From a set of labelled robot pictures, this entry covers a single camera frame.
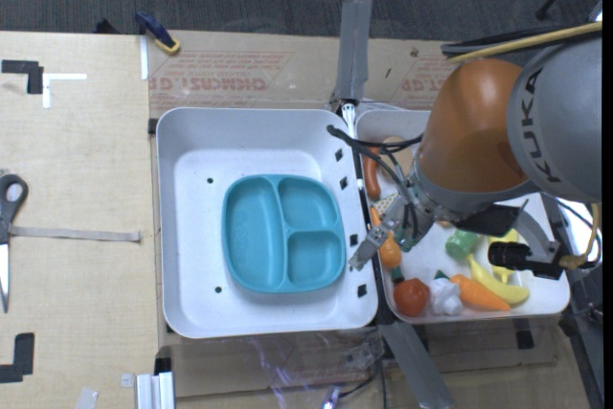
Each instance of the toy banana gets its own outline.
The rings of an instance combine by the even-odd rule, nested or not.
[[[510,305],[519,304],[528,298],[530,290],[517,284],[504,284],[489,274],[489,272],[475,260],[472,254],[468,255],[470,263],[470,277],[477,283],[482,284],[492,293]]]

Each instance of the blue divided plate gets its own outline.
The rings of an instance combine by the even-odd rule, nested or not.
[[[311,291],[334,283],[345,267],[338,205],[314,179],[260,174],[225,194],[226,264],[244,287],[261,293]]]

